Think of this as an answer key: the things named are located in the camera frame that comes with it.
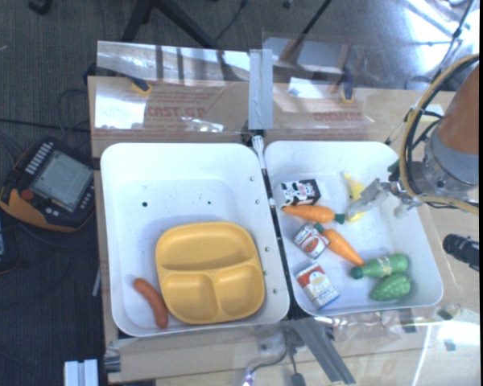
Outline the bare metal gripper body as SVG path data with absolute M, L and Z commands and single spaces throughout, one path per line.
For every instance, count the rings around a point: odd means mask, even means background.
M 429 166 L 424 162 L 407 163 L 407 173 L 411 190 L 416 194 L 434 195 L 437 197 L 451 198 L 478 206 L 477 200 L 469 196 L 469 192 L 477 185 L 462 182 L 446 173 L 438 163 Z

